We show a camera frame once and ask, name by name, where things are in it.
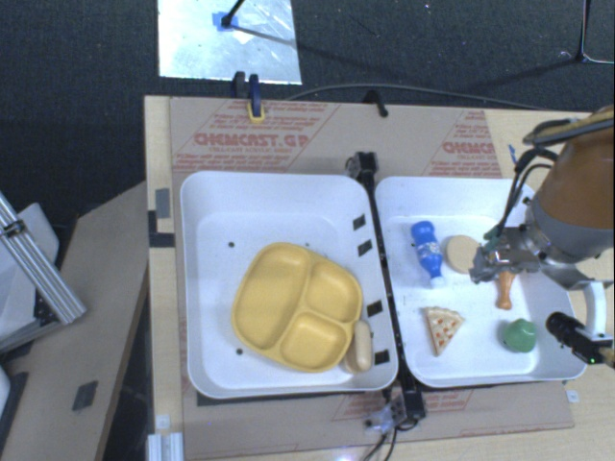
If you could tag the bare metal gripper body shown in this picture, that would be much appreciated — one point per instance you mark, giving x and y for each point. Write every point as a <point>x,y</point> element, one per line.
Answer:
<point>516,245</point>

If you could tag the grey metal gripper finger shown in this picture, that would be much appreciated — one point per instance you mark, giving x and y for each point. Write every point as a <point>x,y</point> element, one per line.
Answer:
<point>480,267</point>
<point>518,265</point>

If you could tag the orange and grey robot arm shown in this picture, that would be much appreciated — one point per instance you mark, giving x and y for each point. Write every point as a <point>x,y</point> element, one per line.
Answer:
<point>576,185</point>

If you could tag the beige round biscuit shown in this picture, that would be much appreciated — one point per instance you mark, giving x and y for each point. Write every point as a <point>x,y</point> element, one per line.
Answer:
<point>459,252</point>

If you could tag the orange carrot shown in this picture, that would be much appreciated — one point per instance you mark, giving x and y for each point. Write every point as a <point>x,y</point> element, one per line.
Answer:
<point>505,293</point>

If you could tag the blue and white bottle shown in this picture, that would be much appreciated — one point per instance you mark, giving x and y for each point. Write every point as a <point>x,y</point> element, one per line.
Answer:
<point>427,252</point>

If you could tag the pizza slice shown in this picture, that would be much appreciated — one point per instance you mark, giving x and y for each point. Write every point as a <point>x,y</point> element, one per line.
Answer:
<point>442,329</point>

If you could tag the thin black rod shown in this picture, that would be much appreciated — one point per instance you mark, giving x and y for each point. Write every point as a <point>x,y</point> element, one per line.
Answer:
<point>384,276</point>

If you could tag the white plastic tray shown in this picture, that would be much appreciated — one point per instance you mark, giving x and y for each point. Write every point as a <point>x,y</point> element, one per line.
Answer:
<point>480,368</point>
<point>216,353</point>

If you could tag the beige bread roll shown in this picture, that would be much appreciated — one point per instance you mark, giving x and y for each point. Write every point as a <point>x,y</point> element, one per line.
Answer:
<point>360,348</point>

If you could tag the yellow divided plate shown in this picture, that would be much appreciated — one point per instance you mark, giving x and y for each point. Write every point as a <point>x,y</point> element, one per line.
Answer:
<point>278,300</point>

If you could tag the brown cardboard board red print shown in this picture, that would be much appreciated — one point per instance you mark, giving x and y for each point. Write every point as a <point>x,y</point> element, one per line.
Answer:
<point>288,137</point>

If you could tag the black cylinder on white bracket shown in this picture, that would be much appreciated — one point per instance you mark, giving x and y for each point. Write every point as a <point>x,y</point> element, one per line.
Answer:
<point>574,332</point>

